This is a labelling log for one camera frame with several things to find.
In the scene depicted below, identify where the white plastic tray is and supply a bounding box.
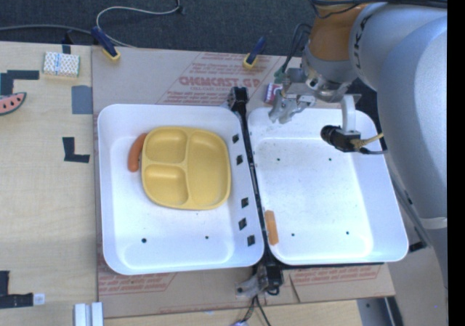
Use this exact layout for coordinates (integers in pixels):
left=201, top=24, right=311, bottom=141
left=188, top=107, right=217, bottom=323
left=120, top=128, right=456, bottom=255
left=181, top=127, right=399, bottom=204
left=97, top=103, right=265, bottom=276
left=246, top=106, right=410, bottom=266

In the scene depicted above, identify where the orange flat toy piece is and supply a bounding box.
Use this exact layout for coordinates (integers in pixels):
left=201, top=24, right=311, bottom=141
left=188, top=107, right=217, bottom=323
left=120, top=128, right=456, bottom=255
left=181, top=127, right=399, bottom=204
left=264, top=209, right=280, bottom=247

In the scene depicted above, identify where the red toy watermelon slice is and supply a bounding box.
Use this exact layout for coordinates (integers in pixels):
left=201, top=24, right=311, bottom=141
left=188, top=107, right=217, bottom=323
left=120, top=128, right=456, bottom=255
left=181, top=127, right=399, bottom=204
left=0, top=91, right=28, bottom=116

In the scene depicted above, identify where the thin black and white rod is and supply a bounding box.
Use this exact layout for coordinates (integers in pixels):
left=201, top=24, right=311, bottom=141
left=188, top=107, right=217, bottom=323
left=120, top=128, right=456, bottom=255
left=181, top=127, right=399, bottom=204
left=236, top=99, right=272, bottom=268

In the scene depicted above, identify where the black block with thin wires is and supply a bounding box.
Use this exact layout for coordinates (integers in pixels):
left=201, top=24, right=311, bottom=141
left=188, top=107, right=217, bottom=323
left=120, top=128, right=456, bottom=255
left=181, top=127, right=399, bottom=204
left=226, top=86, right=250, bottom=112
left=253, top=262, right=285, bottom=296

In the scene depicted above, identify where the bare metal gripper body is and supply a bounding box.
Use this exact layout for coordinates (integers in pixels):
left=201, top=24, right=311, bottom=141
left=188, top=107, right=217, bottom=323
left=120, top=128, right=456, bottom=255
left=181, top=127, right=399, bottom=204
left=280, top=68, right=352, bottom=106

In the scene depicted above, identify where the red and white small packet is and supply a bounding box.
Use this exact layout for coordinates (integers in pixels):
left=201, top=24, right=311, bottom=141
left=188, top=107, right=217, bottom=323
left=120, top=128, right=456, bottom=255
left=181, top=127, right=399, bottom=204
left=262, top=83, right=284, bottom=105

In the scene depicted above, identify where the black cylinder on white bracket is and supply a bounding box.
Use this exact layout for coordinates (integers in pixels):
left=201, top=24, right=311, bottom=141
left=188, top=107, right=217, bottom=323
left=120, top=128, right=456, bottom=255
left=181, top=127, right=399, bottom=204
left=320, top=94, right=363, bottom=153

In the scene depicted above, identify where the yellow divided plate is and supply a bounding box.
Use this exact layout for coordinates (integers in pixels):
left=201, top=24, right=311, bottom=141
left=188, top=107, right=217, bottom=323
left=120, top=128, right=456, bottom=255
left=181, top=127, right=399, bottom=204
left=140, top=126, right=233, bottom=211

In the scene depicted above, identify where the white patterned packet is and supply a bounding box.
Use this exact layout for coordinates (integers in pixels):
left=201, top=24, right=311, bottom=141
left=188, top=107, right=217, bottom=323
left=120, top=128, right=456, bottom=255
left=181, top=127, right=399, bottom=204
left=42, top=51, right=81, bottom=79

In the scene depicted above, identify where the brown cardboard board red print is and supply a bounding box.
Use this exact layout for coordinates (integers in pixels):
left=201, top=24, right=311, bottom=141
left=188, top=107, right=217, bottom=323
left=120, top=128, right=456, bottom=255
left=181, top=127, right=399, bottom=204
left=90, top=44, right=397, bottom=319

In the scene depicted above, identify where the orange toy sausage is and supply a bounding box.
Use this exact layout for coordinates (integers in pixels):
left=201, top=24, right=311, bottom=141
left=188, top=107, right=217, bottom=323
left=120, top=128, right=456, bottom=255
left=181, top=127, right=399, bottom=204
left=126, top=132, right=148, bottom=174

